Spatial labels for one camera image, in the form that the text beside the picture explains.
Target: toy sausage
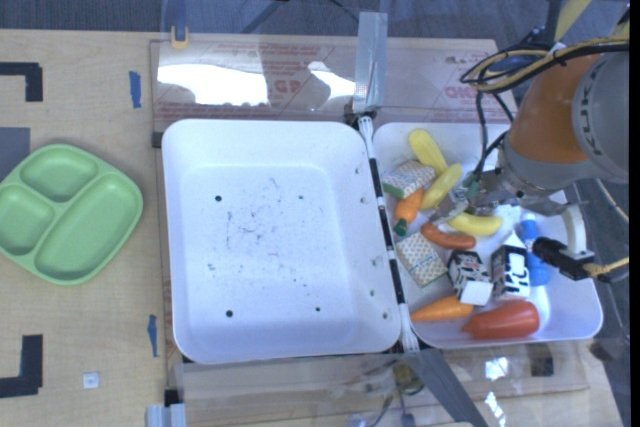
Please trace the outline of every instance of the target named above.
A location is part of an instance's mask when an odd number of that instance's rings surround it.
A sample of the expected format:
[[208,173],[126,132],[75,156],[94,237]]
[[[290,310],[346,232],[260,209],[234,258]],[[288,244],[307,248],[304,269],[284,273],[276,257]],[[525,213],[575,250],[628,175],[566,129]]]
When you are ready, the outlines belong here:
[[425,239],[445,249],[468,250],[476,245],[473,235],[445,233],[432,223],[424,223],[420,233]]

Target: toy red pepper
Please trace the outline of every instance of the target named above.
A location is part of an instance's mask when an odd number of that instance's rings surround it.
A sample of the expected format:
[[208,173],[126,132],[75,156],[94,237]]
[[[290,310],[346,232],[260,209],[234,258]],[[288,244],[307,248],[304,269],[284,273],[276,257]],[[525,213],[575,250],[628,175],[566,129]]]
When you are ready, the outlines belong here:
[[514,301],[471,317],[462,328],[477,339],[517,338],[535,333],[540,315],[528,301]]

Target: white tray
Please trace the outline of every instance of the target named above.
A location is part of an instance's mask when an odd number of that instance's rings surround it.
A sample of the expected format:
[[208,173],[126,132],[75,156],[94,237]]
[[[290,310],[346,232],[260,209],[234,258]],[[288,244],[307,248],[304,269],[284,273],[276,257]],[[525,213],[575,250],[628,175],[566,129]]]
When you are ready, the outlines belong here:
[[[506,125],[490,124],[488,126],[489,142],[493,141],[504,130]],[[374,146],[378,156],[378,166],[381,176],[385,172],[396,168],[415,156],[408,143],[409,133],[423,128],[436,140],[448,164],[459,162],[463,172],[471,171],[480,156],[481,132],[479,125],[450,124],[450,123],[388,123],[382,125],[374,134]],[[495,167],[496,153],[493,152],[487,160],[485,169]],[[562,192],[552,197],[556,201],[564,202]],[[395,199],[385,195],[389,215],[393,213]],[[478,237],[478,243],[473,249],[485,263],[488,263],[491,253],[509,242],[518,244],[513,229],[519,221],[521,208],[511,206],[498,207],[498,213],[503,218],[500,230],[491,237]],[[408,233],[418,231],[426,221],[425,215],[420,214],[409,226]],[[567,242],[564,223],[559,216],[537,216],[540,236]],[[450,251],[440,249],[439,254],[446,264]],[[418,287],[402,265],[400,277],[405,298],[410,311],[414,311],[440,297],[453,292],[453,287],[447,276],[443,276],[425,288]],[[549,268],[551,279],[544,287],[532,288],[530,302],[536,305],[541,318],[540,328],[536,333],[521,338],[501,340],[474,340],[469,333],[462,331],[467,319],[457,319],[438,322],[416,322],[413,325],[416,334],[427,344],[439,348],[463,348],[489,345],[505,345],[523,342],[548,342],[558,340],[587,339],[595,335],[602,326],[602,308],[595,285],[592,280],[572,281],[561,275],[557,269]],[[494,308],[492,301],[486,307],[476,307],[475,313]]]
[[381,352],[400,319],[366,148],[332,122],[162,140],[173,329],[199,363]]

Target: small white sticker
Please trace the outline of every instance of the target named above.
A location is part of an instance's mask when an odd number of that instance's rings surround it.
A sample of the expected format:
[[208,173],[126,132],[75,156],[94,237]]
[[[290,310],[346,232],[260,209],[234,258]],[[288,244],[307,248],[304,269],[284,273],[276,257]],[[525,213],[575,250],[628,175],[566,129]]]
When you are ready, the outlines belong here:
[[526,274],[524,256],[517,253],[509,253],[509,259],[511,260],[511,272],[516,276],[524,276]]
[[85,390],[100,386],[100,374],[98,372],[85,372],[82,374],[82,384]]

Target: orange carrot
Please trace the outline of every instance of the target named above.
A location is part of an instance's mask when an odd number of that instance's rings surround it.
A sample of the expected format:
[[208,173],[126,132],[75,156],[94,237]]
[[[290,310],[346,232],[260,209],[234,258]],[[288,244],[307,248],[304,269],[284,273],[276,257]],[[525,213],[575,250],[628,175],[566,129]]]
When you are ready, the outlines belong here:
[[412,192],[406,198],[398,200],[395,209],[396,221],[404,219],[407,223],[412,222],[418,215],[423,194],[424,189],[420,187],[417,191]]
[[455,295],[449,295],[423,306],[411,314],[411,320],[429,322],[466,317],[473,311],[472,304],[461,303]]

